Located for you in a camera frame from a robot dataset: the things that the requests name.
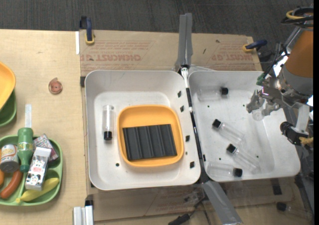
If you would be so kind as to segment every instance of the green bottle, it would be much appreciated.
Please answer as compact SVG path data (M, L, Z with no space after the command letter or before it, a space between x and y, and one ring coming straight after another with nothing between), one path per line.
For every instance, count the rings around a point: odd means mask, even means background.
M33 130L23 127L18 130L17 155L21 161L20 171L27 173L30 168L30 159L33 156Z

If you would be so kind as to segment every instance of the banana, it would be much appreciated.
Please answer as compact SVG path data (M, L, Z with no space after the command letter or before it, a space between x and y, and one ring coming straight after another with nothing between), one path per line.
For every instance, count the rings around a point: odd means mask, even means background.
M28 201L34 200L34 199L44 195L45 193L49 192L53 188L55 188L55 186L58 185L59 181L60 180L57 177L47 179L43 183L42 191L27 190L22 194L22 196L20 198L17 198L15 201L17 203L20 203L21 201L28 202Z

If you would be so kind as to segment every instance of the carrot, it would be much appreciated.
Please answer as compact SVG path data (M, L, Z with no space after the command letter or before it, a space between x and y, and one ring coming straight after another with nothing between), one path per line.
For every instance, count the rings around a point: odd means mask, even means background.
M13 176L11 178L11 181L9 184L4 188L3 191L1 191L0 196L3 199L9 198L13 192L18 188L21 180L22 180L23 173L18 169L13 173Z
M4 182L4 172L0 169L0 187Z

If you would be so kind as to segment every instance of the white plastic tray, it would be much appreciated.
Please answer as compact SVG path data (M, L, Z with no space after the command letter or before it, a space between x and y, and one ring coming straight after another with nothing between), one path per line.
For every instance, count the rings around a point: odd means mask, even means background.
M98 70L87 75L85 95L88 127L89 176L100 190L191 185L200 175L195 136L183 78L173 71ZM116 125L113 139L102 136L102 106L113 105L115 113L134 105L166 105L178 115L184 155L172 165L138 168L127 164L119 150Z
M211 178L214 181L289 177L295 176L300 170L300 160L295 146L280 131L280 124L286 121L283 110L274 111L260 121L254 120L252 114L246 111L246 104L249 103L254 90L260 89L256 85L260 74L261 72L195 71L189 75L195 122L206 160L205 169L208 162L226 163L241 168L226 153L226 148L231 142L212 129L215 119L229 123L244 132L245 149L255 156L261 165L260 173L252 174L242 168L241 178L215 176ZM204 87L227 87L229 93L226 99L200 101L197 93Z

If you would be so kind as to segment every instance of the brown round object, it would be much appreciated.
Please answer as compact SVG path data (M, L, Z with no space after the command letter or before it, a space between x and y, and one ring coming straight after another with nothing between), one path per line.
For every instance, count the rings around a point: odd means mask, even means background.
M49 91L52 94L58 94L62 91L62 84L58 81L57 78L54 78L49 83Z

